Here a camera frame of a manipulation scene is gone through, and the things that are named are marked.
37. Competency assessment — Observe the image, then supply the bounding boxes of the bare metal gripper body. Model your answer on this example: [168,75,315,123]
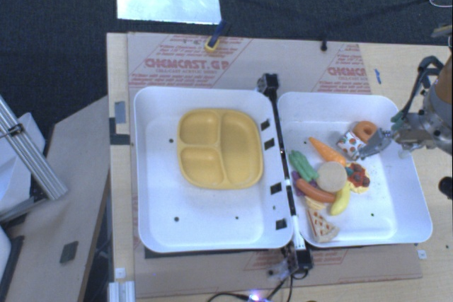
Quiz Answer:
[390,112,453,153]

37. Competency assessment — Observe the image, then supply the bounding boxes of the orange doughnut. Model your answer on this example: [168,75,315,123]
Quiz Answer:
[352,120,378,143]

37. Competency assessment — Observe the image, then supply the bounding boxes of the white carton with red print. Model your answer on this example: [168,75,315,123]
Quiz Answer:
[336,129,367,161]

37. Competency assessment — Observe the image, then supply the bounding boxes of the yellow pizza slice red topping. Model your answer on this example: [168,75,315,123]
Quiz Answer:
[345,162,372,195]

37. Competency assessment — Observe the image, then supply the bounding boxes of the orange carrot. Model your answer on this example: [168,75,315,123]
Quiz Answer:
[308,136,348,168]

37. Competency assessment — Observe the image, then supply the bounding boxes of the round beige biscuit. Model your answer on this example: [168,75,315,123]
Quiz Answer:
[316,161,349,193]

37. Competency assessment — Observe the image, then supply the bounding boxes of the white plastic tray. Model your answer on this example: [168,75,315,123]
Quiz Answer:
[133,86,295,254]
[277,91,434,249]

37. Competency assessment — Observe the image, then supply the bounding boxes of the yellow banana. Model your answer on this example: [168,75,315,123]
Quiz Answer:
[329,182,352,217]

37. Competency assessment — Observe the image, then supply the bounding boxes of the green beans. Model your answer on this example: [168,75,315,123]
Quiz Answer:
[287,149,320,183]

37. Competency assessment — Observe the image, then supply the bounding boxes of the red sausage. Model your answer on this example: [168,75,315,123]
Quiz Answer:
[295,178,337,204]

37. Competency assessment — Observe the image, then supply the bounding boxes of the beige waffle piece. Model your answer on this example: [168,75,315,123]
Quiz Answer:
[304,194,328,211]

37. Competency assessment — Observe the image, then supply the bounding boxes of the purple grapes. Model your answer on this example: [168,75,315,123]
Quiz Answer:
[290,170,319,197]

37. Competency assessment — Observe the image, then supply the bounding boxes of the thin black and white rod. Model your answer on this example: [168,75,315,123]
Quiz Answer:
[269,91,302,249]

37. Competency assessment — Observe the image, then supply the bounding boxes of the beige pie slice red lattice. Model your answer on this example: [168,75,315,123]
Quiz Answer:
[306,208,341,244]

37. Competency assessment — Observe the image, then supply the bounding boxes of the yellow divided plate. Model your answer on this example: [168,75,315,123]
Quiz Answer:
[176,108,265,191]

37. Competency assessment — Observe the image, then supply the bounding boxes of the brown cardboard board red print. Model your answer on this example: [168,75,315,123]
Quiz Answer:
[126,31,424,298]

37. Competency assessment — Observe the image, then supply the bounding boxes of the black block with thin wires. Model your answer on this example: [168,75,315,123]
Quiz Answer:
[256,72,281,95]
[281,245,314,274]

